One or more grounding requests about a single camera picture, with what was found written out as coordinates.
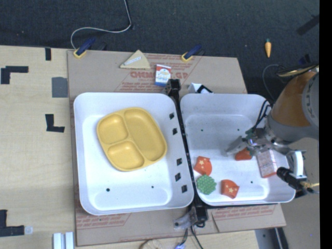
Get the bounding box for orange toy with green top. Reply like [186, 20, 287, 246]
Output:
[234, 148, 254, 161]

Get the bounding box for white plastic tray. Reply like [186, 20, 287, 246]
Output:
[73, 92, 195, 216]
[179, 93, 297, 206]

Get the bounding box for beige triangular sandwich wedge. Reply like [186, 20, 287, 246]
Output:
[119, 49, 151, 71]

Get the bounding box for black cylinder on white bracket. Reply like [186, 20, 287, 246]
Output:
[276, 150, 308, 192]

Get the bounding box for yellow divided plate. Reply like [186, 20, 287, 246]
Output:
[96, 107, 168, 172]

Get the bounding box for orange carrot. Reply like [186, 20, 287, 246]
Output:
[264, 38, 272, 59]

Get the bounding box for brown cardboard board red print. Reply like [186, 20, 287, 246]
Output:
[66, 49, 287, 246]

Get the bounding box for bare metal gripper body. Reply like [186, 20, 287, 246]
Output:
[244, 127, 289, 155]

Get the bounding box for orange pizza slice yellow stars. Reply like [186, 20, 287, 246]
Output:
[220, 179, 240, 200]
[193, 156, 213, 176]

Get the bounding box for red white blue carton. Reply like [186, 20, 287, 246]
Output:
[154, 64, 172, 87]

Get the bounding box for black block with thin wires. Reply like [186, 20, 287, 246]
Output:
[194, 204, 209, 224]
[167, 78, 182, 96]

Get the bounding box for pink and white carton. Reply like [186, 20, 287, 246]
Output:
[256, 149, 278, 178]

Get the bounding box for white and black small packet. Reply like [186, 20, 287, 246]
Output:
[187, 82, 214, 94]

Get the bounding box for green round grapes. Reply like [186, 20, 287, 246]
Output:
[196, 174, 217, 196]

